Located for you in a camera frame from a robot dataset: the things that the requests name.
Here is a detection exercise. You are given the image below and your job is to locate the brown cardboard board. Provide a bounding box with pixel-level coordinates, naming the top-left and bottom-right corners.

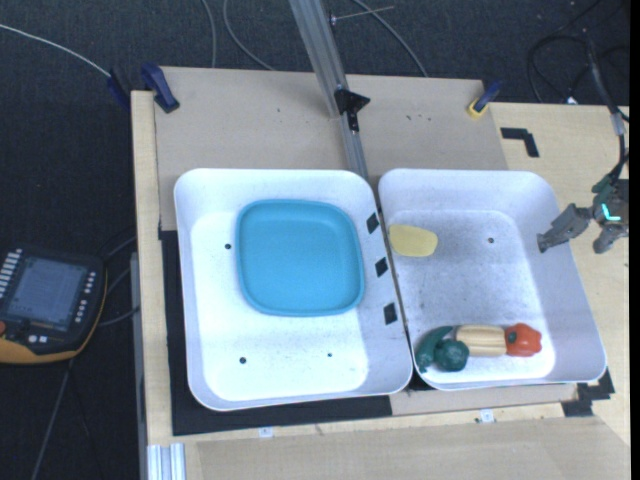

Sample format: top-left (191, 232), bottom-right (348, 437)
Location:
top-left (152, 66), bottom-right (581, 417)

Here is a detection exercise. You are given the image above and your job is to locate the tan ribbed bread roll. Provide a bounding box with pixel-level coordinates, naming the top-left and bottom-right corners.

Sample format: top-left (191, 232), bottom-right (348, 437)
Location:
top-left (454, 323), bottom-right (509, 358)

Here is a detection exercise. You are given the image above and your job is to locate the green broccoli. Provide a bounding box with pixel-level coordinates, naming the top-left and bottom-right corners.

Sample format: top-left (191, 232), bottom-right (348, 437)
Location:
top-left (433, 339), bottom-right (471, 373)

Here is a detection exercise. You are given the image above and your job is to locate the red bell pepper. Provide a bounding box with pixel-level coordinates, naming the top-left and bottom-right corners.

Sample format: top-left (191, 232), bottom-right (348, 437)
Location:
top-left (503, 322), bottom-right (544, 358)

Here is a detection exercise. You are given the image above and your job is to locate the yellow oval slice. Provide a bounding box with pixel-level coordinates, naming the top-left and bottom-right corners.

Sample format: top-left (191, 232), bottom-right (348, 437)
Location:
top-left (388, 223), bottom-right (440, 258)

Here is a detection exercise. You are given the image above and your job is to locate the green chili pepper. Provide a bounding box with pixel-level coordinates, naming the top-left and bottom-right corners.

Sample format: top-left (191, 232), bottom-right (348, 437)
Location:
top-left (414, 324), bottom-right (457, 375)

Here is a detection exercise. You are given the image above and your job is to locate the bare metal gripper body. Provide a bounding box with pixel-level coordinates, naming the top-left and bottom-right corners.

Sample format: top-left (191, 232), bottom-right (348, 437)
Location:
top-left (590, 178), bottom-right (630, 227)

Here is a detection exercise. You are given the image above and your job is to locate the blue plate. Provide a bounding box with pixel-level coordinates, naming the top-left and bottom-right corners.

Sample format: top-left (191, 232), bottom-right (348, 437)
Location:
top-left (234, 198), bottom-right (367, 318)

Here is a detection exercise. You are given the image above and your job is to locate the white plastic tray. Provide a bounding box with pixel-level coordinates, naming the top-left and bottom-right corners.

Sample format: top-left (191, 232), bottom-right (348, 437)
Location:
top-left (376, 167), bottom-right (609, 392)
top-left (172, 167), bottom-right (415, 413)

